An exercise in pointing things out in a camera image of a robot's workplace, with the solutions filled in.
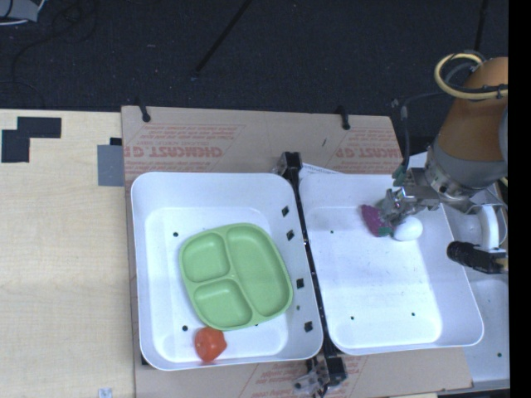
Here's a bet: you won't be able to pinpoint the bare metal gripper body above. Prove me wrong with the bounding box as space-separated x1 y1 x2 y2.
402 167 479 214

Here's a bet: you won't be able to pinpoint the white toy egg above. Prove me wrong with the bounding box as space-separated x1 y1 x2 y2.
392 216 425 243

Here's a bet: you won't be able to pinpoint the purple toy grapes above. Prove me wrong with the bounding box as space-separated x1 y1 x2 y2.
359 203 396 239

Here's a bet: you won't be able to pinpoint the white plastic tray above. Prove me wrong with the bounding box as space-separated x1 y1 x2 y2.
129 171 325 373
297 171 485 357

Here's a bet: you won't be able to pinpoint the white printed paper sheet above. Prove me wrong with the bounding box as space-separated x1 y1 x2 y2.
300 162 346 178

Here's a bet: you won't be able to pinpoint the thin black and white rod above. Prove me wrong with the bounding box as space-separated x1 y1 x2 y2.
289 167 335 361

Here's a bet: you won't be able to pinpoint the brown cardboard board red print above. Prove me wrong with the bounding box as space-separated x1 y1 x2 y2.
120 105 475 398

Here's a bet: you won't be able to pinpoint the green divided plate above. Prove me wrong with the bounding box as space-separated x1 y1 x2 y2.
178 221 295 332

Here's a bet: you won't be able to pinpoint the orange-red toy fruit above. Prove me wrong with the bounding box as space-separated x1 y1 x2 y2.
193 326 229 364

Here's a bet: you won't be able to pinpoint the black cylinder on white bracket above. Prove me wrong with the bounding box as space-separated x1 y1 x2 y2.
446 203 509 275

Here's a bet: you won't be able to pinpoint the black block with thin wires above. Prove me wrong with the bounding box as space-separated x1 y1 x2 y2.
278 151 303 178
322 355 348 388

